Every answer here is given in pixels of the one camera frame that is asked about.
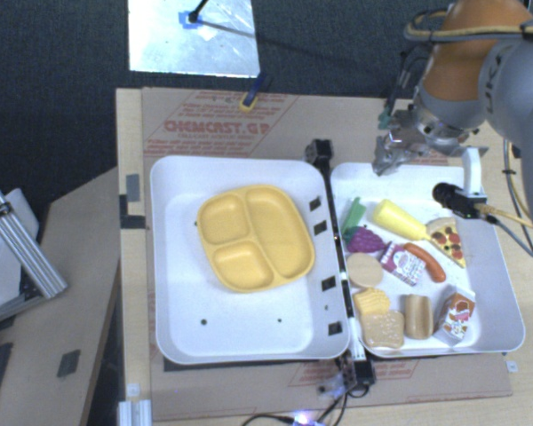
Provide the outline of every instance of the cardboard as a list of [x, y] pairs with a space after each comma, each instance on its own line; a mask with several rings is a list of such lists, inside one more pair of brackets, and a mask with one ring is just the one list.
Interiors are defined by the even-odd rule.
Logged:
[[[314, 138], [329, 138], [332, 165], [370, 162], [378, 134], [379, 99], [260, 94], [250, 114], [238, 111], [240, 92], [142, 91], [144, 178], [167, 154], [301, 159]], [[425, 160], [446, 165], [432, 154]], [[333, 361], [243, 366], [178, 367], [165, 362], [154, 338], [154, 280], [149, 184], [147, 217], [150, 372], [155, 421], [325, 408], [320, 384], [338, 369]], [[370, 394], [350, 406], [375, 406], [512, 394], [501, 354], [380, 360]]]

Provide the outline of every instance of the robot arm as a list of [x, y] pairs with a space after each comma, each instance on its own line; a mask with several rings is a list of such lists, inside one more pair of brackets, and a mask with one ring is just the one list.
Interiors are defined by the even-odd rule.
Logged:
[[[389, 173], [431, 148], [461, 156], [469, 134], [488, 121], [521, 149], [533, 220], [533, 17], [517, 0], [459, 0], [440, 31], [424, 33], [436, 44], [413, 104], [378, 138], [373, 169]], [[414, 24], [405, 35], [423, 37]]]

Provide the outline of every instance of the yellow divided plate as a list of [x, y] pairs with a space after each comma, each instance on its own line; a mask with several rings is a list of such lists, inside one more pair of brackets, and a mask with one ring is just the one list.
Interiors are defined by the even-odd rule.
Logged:
[[197, 228], [213, 271], [237, 292], [281, 286], [314, 264], [302, 216], [274, 186], [245, 186], [212, 197], [199, 208]]

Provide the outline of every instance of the white tray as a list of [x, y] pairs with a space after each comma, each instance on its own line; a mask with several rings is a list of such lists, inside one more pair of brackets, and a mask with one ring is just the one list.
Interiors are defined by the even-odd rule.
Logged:
[[[463, 175], [460, 168], [403, 165], [393, 175], [378, 177], [370, 164], [340, 164], [331, 176], [339, 223], [344, 222], [353, 199], [361, 197], [361, 203], [367, 207], [361, 225], [367, 225], [385, 242], [403, 244], [406, 241], [402, 237], [371, 223], [370, 217], [377, 203], [389, 199], [422, 223], [451, 216], [449, 210], [443, 209], [433, 199], [432, 191], [441, 182], [462, 187]], [[425, 273], [415, 287], [410, 287], [386, 272], [378, 288], [384, 290], [391, 299], [391, 309], [401, 312], [404, 296], [408, 294], [429, 296], [433, 308], [436, 308], [449, 284], [471, 289], [476, 294], [476, 309], [464, 340], [450, 347], [435, 337], [419, 341], [405, 336], [405, 344], [401, 349], [374, 348], [370, 349], [372, 353], [384, 358], [422, 357], [513, 351], [521, 346], [525, 327], [494, 227], [481, 220], [459, 218], [457, 227], [465, 251], [465, 269], [459, 268], [425, 242], [423, 245], [429, 245], [426, 249], [444, 268], [447, 274], [445, 282], [434, 283]]]
[[[151, 170], [156, 340], [180, 364], [330, 359], [349, 342], [338, 260], [320, 173], [298, 161], [191, 156], [162, 158]], [[197, 210], [246, 185], [274, 185], [295, 202], [311, 234], [314, 267], [303, 278], [241, 294], [217, 279], [200, 242]], [[320, 206], [311, 211], [310, 202]], [[324, 223], [327, 230], [315, 234]], [[322, 288], [332, 284], [331, 288]]]

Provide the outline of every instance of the toy hot dog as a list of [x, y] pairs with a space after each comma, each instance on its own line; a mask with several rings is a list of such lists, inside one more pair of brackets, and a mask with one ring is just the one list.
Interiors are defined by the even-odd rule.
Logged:
[[441, 265], [428, 252], [413, 243], [405, 243], [403, 246], [405, 251], [410, 252], [413, 256], [418, 257], [426, 264], [426, 269], [430, 273], [434, 282], [444, 282], [446, 280], [446, 273]]

